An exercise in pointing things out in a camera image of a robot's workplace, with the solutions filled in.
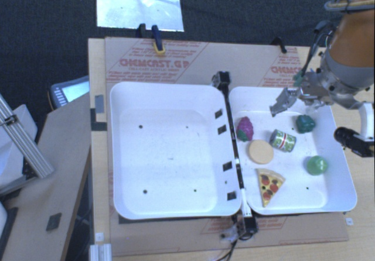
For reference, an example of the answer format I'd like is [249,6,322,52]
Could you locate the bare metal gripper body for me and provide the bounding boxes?
[299,70,363,112]

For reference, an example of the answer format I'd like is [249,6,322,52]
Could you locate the dark green broccoli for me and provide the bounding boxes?
[295,115,316,134]

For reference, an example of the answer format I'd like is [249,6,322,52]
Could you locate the green and white can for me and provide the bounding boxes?
[269,129,297,153]

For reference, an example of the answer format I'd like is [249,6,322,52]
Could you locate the purple grapes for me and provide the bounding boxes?
[236,116,254,142]

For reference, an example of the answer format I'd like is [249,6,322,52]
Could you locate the tan round biscuit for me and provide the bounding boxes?
[248,140,275,165]

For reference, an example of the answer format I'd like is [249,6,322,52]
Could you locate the light green round toy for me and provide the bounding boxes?
[306,155,329,176]

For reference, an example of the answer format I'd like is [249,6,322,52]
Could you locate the thin black and white rod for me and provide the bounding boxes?
[222,85,247,214]

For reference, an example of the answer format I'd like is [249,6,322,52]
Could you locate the pizza slice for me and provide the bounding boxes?
[255,168,287,208]

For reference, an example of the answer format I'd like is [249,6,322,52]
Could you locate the white plastic tray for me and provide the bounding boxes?
[110,81,243,220]
[228,86,358,216]

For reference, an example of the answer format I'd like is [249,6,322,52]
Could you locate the brown cardboard board red print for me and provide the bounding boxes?
[104,36,350,249]

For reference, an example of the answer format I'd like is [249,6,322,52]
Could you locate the black cylinder on white bracket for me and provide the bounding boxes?
[333,101,375,157]

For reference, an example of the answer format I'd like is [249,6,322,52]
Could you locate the black block with thin wires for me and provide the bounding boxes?
[220,215,260,242]
[211,71,231,89]

